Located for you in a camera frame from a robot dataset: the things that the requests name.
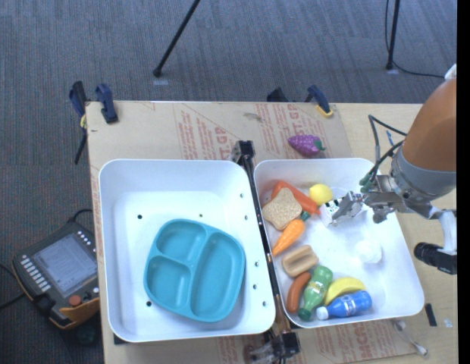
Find yellow banana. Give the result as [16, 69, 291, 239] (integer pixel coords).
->
[323, 276, 367, 307]

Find short orange carrot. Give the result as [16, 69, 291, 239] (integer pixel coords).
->
[271, 210, 312, 258]

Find blue divided plate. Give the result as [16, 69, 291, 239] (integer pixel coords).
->
[143, 218, 247, 324]

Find long orange carrot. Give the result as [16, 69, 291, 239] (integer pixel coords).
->
[270, 180, 321, 216]

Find white plastic tray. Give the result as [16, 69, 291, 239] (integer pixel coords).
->
[98, 158, 277, 344]
[252, 157, 426, 330]

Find yellow lemon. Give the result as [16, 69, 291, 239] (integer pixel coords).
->
[308, 183, 334, 207]

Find green bottle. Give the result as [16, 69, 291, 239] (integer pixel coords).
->
[297, 265, 334, 322]

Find white round lump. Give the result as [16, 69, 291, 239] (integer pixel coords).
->
[355, 238, 384, 265]

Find tan hot dog bun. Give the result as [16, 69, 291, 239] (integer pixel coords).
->
[280, 244, 321, 279]

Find black cylinder on white bracket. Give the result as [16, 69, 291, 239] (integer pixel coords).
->
[413, 207, 458, 276]

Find blue bottle with white cap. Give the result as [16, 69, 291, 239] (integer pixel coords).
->
[315, 290, 374, 322]

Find white carton with black print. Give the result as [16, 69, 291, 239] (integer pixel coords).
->
[318, 198, 344, 228]

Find tan bread slice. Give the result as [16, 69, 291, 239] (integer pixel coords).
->
[261, 187, 304, 232]

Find orange sausage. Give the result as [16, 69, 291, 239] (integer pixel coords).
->
[285, 271, 312, 315]

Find brown cardboard board red print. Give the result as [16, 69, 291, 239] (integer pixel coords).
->
[84, 100, 430, 364]

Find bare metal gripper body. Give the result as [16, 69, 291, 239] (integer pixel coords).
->
[362, 173, 435, 219]

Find purple grapes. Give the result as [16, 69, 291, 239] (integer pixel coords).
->
[287, 133, 327, 158]

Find black block with thin wires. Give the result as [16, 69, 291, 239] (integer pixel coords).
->
[230, 140, 257, 167]
[243, 328, 302, 364]

